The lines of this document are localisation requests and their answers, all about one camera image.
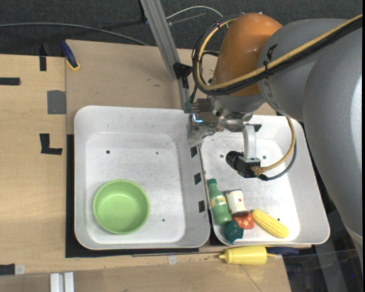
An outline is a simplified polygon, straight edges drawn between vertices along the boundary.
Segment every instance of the white tray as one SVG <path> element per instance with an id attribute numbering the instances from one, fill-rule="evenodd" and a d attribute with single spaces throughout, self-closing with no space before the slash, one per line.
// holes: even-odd
<path id="1" fill-rule="evenodd" d="M 74 227 L 84 247 L 196 248 L 207 241 L 204 178 L 200 154 L 193 155 L 187 141 L 187 114 L 177 109 L 87 106 L 74 121 Z M 98 188 L 119 178 L 138 183 L 150 200 L 148 221 L 128 235 L 107 232 L 92 211 Z"/>
<path id="2" fill-rule="evenodd" d="M 201 157 L 206 179 L 215 178 L 218 188 L 225 192 L 242 189 L 249 210 L 260 209 L 278 218 L 290 230 L 286 239 L 275 238 L 260 226 L 246 229 L 242 239 L 227 241 L 222 228 L 215 225 L 214 232 L 226 245 L 311 245 L 324 243 L 330 228 L 322 204 L 318 184 L 301 125 L 292 120 L 296 132 L 297 155 L 292 168 L 282 177 L 272 181 L 245 179 L 231 169 L 225 161 L 229 151 L 243 151 L 242 133 L 223 131 L 204 139 Z M 257 135 L 257 158 L 262 166 L 281 159 L 291 143 L 287 120 L 282 116 L 253 116 L 249 123 L 262 124 Z M 281 172 L 290 158 L 279 167 L 266 172 L 273 176 Z"/>

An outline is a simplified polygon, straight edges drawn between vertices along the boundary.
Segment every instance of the yellow bottle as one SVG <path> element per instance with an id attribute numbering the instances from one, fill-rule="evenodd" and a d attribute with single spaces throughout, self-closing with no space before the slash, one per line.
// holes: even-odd
<path id="1" fill-rule="evenodd" d="M 268 253 L 264 246 L 240 246 L 226 249 L 219 258 L 224 259 L 227 264 L 264 265 Z"/>

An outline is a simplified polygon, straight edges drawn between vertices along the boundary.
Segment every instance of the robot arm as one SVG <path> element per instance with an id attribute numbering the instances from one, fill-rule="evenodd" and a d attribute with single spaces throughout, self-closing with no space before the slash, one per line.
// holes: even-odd
<path id="1" fill-rule="evenodd" d="M 229 28 L 207 86 L 200 74 L 204 48 L 225 25 Z M 362 265 L 362 15 L 350 21 L 311 19 L 285 26 L 260 13 L 227 16 L 198 42 L 193 77 L 209 96 L 192 108 L 193 144 L 222 129 L 245 131 L 264 102 L 304 123 L 312 158 Z M 242 170 L 243 158 L 243 153 L 234 153 L 228 163 Z M 250 164 L 245 174 L 251 176 L 248 171 L 256 167 Z"/>

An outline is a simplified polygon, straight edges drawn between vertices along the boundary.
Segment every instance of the bottle label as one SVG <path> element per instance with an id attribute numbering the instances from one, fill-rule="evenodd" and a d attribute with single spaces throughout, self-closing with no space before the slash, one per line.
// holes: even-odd
<path id="1" fill-rule="evenodd" d="M 222 206 L 223 204 L 227 204 L 224 196 L 216 196 L 211 199 L 211 207 Z"/>

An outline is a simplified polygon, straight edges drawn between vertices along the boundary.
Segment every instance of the yellow cable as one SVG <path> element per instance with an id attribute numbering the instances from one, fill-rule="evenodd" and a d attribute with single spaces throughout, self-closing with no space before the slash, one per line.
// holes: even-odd
<path id="1" fill-rule="evenodd" d="M 278 160 L 276 163 L 274 163 L 272 165 L 269 165 L 267 167 L 251 167 L 251 170 L 254 172 L 254 174 L 256 176 L 259 176 L 262 173 L 265 173 L 266 171 L 269 171 L 269 170 L 274 169 L 275 167 L 278 167 L 279 165 L 281 165 L 281 163 L 283 163 L 285 160 L 287 160 L 287 158 L 290 156 L 290 154 L 294 150 L 294 145 L 296 143 L 296 135 L 294 132 L 294 127 L 293 127 L 292 121 L 289 117 L 287 117 L 287 121 L 288 121 L 288 125 L 291 128 L 291 134 L 292 134 L 292 141 L 291 141 L 290 148 L 288 149 L 287 153 L 285 154 L 285 156 L 283 158 L 281 158 L 280 160 Z"/>
<path id="2" fill-rule="evenodd" d="M 354 22 L 356 21 L 357 19 L 361 18 L 363 15 L 360 14 L 346 22 L 344 22 L 343 24 L 335 27 L 334 29 L 332 30 L 329 30 L 328 32 L 326 33 L 323 33 L 322 35 L 316 37 L 315 39 L 312 39 L 311 41 L 308 41 L 304 44 L 302 44 L 301 46 L 295 48 L 294 50 L 292 51 L 289 51 L 288 53 L 284 54 L 283 56 L 277 58 L 276 60 L 270 62 L 267 64 L 267 66 L 263 66 L 261 68 L 258 68 L 256 69 L 255 71 L 252 71 L 252 72 L 249 72 L 248 74 L 245 74 L 245 75 L 242 75 L 238 78 L 235 78 L 235 79 L 232 79 L 232 80 L 229 80 L 229 81 L 226 81 L 226 82 L 222 82 L 222 83 L 219 83 L 217 85 L 211 85 L 211 86 L 208 86 L 206 85 L 201 79 L 200 77 L 198 77 L 198 84 L 206 89 L 206 90 L 210 90 L 210 91 L 213 91 L 213 90 L 216 90 L 216 89 L 224 89 L 224 88 L 228 88 L 230 87 L 231 85 L 234 85 L 236 84 L 237 82 L 240 82 L 240 81 L 244 81 L 244 80 L 247 80 L 249 78 L 252 78 L 252 77 L 255 77 L 256 75 L 262 73 L 262 72 L 265 72 L 266 69 L 270 69 L 270 68 L 273 68 L 273 67 L 276 67 L 278 64 L 282 63 L 283 61 L 297 55 L 298 53 L 302 52 L 303 50 L 306 50 L 308 47 L 320 42 L 321 40 L 323 40 L 324 38 L 327 38 L 329 35 L 335 33 L 336 31 L 338 31 L 339 29 L 341 29 L 342 27 L 350 24 L 351 22 Z M 235 21 L 236 18 L 233 18 L 233 19 L 230 19 L 229 21 L 226 21 L 225 23 L 219 25 L 219 28 L 221 28 L 222 26 L 224 26 L 225 24 L 228 24 L 229 22 L 232 22 L 232 21 Z M 219 29 L 214 29 L 213 32 L 211 32 L 207 38 L 204 40 L 201 48 L 199 49 L 199 52 L 198 52 L 198 59 L 199 61 L 201 60 L 201 56 L 203 54 L 203 51 L 204 51 L 204 48 L 206 47 L 207 43 L 209 42 L 209 40 L 212 38 L 212 36 L 218 31 Z M 196 67 L 196 71 L 197 71 L 197 74 L 200 74 L 200 67 L 199 67 L 199 64 L 197 64 L 197 67 Z"/>

